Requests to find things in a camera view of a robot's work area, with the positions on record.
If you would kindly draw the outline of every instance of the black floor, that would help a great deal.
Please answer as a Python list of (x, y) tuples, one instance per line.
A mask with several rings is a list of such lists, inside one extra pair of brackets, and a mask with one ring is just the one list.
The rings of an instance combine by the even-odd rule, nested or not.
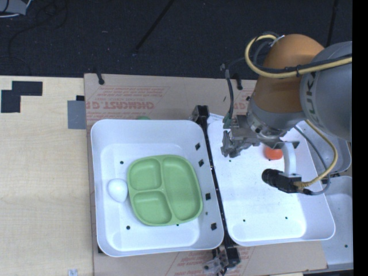
[[(33, 0), (17, 17), (0, 9), (0, 75), (223, 78), (221, 63), (264, 31), (324, 46), (352, 40), (352, 0), (172, 0), (145, 38), (170, 1)], [(245, 63), (236, 72), (257, 78)]]

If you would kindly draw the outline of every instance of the cardboard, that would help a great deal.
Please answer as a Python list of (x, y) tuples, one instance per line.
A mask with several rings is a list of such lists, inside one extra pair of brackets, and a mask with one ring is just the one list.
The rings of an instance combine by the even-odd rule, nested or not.
[[(210, 113), (224, 116), (230, 104), (225, 79), (175, 78), (162, 76), (85, 74), (86, 124), (89, 159), (94, 272), (102, 275), (206, 275), (203, 264), (211, 251), (171, 252), (111, 258), (98, 252), (90, 130), (104, 118), (187, 120), (196, 105), (208, 105)], [(245, 113), (254, 80), (243, 80), (243, 90), (233, 81), (234, 114)], [(327, 267), (319, 241), (238, 247), (241, 262), (226, 275), (270, 275), (320, 270)]]

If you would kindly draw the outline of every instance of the white tray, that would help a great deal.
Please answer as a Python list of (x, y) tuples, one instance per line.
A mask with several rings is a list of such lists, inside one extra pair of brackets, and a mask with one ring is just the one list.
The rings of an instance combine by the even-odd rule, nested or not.
[[(97, 242), (105, 254), (119, 257), (209, 250), (221, 244), (224, 229), (205, 138), (199, 125), (186, 120), (101, 120), (91, 129), (91, 145)], [(126, 180), (126, 171), (134, 160), (164, 154), (183, 156), (193, 165), (203, 208), (193, 221), (152, 227), (136, 218), (129, 198), (123, 203), (113, 200), (107, 185), (111, 179)]]
[[(208, 135), (218, 187), (230, 237), (241, 246), (324, 240), (334, 235), (335, 223), (324, 194), (286, 194), (262, 181), (267, 168), (284, 170), (281, 160), (269, 161), (264, 145), (242, 150), (230, 159), (221, 153), (223, 124), (214, 121)], [(316, 177), (306, 141), (292, 129), (284, 138), (299, 141), (296, 149), (297, 173), (303, 181)], [(322, 189), (320, 182), (309, 187)]]

